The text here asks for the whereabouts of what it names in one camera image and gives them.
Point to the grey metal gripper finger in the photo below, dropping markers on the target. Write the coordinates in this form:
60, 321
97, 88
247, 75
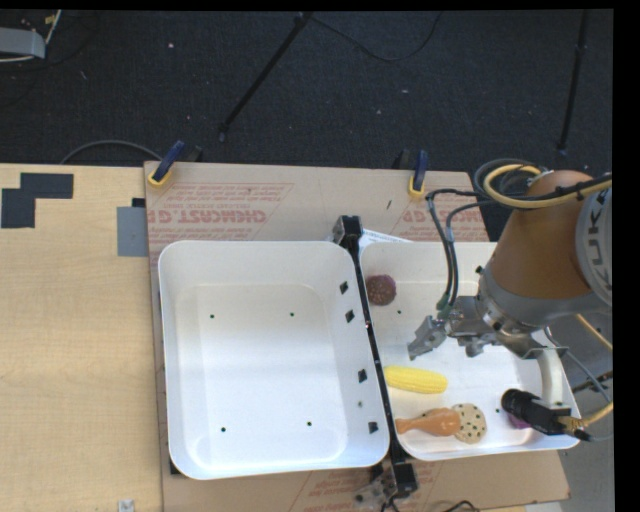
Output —
480, 346
426, 339

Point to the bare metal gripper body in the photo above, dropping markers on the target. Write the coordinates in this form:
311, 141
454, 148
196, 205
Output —
475, 320

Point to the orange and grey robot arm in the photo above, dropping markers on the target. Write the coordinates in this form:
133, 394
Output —
540, 240

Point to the white plastic tray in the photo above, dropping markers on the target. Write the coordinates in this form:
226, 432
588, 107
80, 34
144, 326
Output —
475, 375
260, 360

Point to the yellow corn cob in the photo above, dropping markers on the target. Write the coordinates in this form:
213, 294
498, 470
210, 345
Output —
415, 379

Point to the thin black rod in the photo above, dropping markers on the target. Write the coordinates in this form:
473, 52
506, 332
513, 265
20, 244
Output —
372, 340

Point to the dark red speckled doughnut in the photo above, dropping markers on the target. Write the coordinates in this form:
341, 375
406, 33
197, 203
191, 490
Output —
381, 289

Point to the beige chocolate chip biscuit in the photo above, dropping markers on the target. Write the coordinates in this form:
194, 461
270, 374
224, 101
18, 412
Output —
474, 425

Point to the orange chicken drumstick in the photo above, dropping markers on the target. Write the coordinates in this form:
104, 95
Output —
435, 422

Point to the purple grapes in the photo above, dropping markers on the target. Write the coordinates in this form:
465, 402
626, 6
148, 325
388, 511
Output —
517, 421

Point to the brown cardboard board red print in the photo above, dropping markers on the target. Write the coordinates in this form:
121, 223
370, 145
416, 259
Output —
280, 210

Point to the black cylinder on white bracket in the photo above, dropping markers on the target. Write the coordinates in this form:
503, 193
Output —
532, 411

